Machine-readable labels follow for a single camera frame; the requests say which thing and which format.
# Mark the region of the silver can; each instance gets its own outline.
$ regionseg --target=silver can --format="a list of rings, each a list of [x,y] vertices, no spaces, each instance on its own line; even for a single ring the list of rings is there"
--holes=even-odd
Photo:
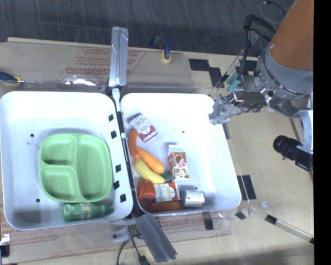
[[[205,203],[205,193],[197,190],[181,190],[180,202],[183,207],[201,208]]]

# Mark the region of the green divided plate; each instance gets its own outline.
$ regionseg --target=green divided plate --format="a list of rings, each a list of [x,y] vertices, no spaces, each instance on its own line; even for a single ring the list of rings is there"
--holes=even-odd
[[[52,134],[39,153],[44,193],[64,203],[96,202],[111,191],[110,151],[100,138],[83,133]]]

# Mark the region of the plastic bottle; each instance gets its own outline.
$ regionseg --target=plastic bottle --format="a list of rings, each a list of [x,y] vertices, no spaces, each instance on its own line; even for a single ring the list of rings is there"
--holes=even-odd
[[[108,205],[95,205],[93,203],[65,204],[62,207],[64,221],[98,218],[109,213]]]

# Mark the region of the white sink basin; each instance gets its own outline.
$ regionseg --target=white sink basin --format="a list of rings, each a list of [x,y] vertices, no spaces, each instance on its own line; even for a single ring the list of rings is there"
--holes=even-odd
[[[222,125],[212,125],[209,114],[214,101],[203,94],[182,93],[130,93],[121,100],[125,132],[131,126],[128,119],[142,113],[158,134],[137,145],[168,166],[169,145],[180,145],[186,152],[189,179],[178,182],[179,191],[197,190],[205,193],[201,208],[184,208],[177,211],[157,212],[156,215],[192,214],[203,211],[225,211],[236,208],[242,196],[236,171]],[[137,189],[140,176],[134,170]]]
[[[102,201],[114,209],[110,215],[65,222],[61,213],[63,203],[44,194],[39,180],[39,150],[42,141],[55,133],[87,133],[107,143],[113,183],[119,181],[119,187],[112,187]],[[131,212],[132,195],[116,112],[113,101],[106,95],[9,92],[0,100],[0,140],[4,213],[14,228],[33,230],[117,220]]]

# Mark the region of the juice box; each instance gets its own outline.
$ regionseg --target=juice box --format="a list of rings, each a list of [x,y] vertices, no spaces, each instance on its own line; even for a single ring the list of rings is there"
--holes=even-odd
[[[155,127],[142,113],[135,115],[128,122],[138,131],[138,136],[143,142],[147,142],[157,134]]]
[[[186,154],[180,145],[169,145],[168,167],[172,182],[179,182],[189,179]]]

